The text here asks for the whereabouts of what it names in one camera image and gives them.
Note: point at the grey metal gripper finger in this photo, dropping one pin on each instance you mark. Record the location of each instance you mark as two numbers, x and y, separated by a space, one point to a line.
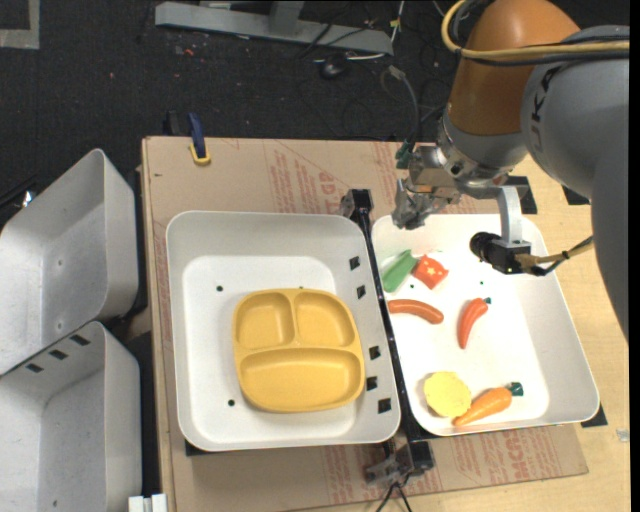
404 210
426 207

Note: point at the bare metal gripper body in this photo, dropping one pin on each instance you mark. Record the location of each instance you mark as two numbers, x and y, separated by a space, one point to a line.
432 172

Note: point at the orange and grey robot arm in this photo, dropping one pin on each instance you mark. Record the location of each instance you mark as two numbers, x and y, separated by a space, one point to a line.
575 130

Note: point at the red wedge with yellow star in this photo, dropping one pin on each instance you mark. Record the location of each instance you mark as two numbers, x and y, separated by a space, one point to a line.
431 271

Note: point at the orange-red sausage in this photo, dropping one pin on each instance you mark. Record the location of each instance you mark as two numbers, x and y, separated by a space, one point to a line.
417 311

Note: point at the orange-red chili pepper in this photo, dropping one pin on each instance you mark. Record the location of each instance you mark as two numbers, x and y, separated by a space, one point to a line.
470 322

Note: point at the brown cardboard board red print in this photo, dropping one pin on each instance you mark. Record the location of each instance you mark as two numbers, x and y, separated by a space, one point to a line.
250 170

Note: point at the white plastic tray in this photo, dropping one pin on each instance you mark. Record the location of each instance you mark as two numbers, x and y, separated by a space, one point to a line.
530 340
210 325

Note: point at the yellow round biscuit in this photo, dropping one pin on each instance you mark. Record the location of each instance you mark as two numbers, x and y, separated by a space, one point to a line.
446 395

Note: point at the yellow divided plate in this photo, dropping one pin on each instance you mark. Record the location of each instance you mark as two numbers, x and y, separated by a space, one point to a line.
300 370

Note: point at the orange carrot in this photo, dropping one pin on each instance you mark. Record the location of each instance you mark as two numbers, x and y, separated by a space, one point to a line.
487 404

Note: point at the black cylinder on white bracket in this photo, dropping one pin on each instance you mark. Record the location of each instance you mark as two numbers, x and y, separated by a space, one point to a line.
502 252

